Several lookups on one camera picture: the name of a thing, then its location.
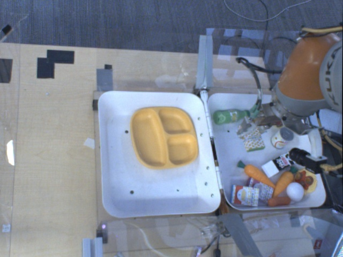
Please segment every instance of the yellow cable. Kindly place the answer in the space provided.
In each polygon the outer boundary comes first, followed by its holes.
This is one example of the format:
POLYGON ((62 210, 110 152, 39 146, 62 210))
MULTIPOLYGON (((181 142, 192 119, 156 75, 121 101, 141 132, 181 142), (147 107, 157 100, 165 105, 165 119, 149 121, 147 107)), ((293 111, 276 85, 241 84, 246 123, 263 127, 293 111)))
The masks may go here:
MULTIPOLYGON (((317 121, 318 121, 319 127, 322 127, 322 122, 320 121, 318 115, 317 115, 317 121)), ((322 135, 324 136, 325 140, 326 140, 331 146, 333 146, 334 148, 338 149, 340 152, 343 151, 342 147, 338 146, 335 142, 333 142, 333 141, 331 140, 331 138, 325 133, 324 130, 322 130, 321 133, 322 133, 322 135)))
POLYGON ((332 27, 332 28, 302 28, 303 32, 310 33, 331 33, 331 32, 341 32, 343 30, 342 26, 332 27))
POLYGON ((321 164, 320 167, 324 171, 333 171, 333 170, 341 169, 343 167, 343 165, 342 165, 342 163, 340 163, 339 165, 321 164))

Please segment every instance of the white ball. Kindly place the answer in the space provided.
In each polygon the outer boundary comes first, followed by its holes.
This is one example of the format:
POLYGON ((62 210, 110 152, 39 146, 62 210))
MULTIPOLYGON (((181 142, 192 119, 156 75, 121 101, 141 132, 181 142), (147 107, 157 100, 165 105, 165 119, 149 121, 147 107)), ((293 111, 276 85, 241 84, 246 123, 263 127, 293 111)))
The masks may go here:
POLYGON ((293 182, 287 186, 286 193, 294 202, 299 202, 304 197, 304 188, 299 183, 293 182))

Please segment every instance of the wooden table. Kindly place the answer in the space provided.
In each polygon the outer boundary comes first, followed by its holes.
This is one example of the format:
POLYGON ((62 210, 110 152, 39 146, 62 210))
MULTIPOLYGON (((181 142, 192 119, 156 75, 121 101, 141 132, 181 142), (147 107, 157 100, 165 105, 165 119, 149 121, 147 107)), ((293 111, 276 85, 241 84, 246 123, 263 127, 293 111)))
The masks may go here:
MULTIPOLYGON (((112 65, 115 89, 188 91, 197 55, 2 43, 0 58, 13 59, 0 109, 18 106, 10 257, 81 256, 82 239, 94 238, 97 227, 95 151, 84 145, 94 139, 96 70, 112 65), (48 49, 74 51, 74 64, 55 64, 54 79, 38 79, 37 58, 48 49)), ((214 56, 214 68, 217 87, 256 92, 233 58, 214 56)))

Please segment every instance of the orange divided tray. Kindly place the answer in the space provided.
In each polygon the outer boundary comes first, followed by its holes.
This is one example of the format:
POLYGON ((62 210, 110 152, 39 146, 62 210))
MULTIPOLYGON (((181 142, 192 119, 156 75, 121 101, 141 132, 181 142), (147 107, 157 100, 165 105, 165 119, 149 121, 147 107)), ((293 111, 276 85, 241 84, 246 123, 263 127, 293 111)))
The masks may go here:
POLYGON ((137 159, 151 169, 181 167, 198 156, 189 115, 174 107, 150 107, 131 117, 131 140, 137 159))

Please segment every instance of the orange carrot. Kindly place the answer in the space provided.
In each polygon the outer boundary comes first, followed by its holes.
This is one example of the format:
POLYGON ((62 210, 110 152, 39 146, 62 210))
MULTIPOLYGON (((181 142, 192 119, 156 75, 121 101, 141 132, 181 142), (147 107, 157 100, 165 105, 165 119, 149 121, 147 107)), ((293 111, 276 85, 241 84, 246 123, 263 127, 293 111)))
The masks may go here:
POLYGON ((268 200, 268 206, 276 207, 276 206, 286 206, 290 204, 290 197, 273 197, 268 200))
POLYGON ((263 183, 266 184, 268 186, 271 186, 272 188, 275 188, 275 185, 273 184, 272 181, 269 180, 269 178, 267 177, 266 174, 264 174, 262 171, 260 171, 257 167, 255 167, 254 165, 246 165, 244 167, 244 172, 246 175, 248 175, 249 177, 263 183))
POLYGON ((293 182, 294 176, 291 172, 285 171, 277 181, 277 184, 275 185, 273 197, 278 196, 282 191, 284 191, 287 186, 293 182))

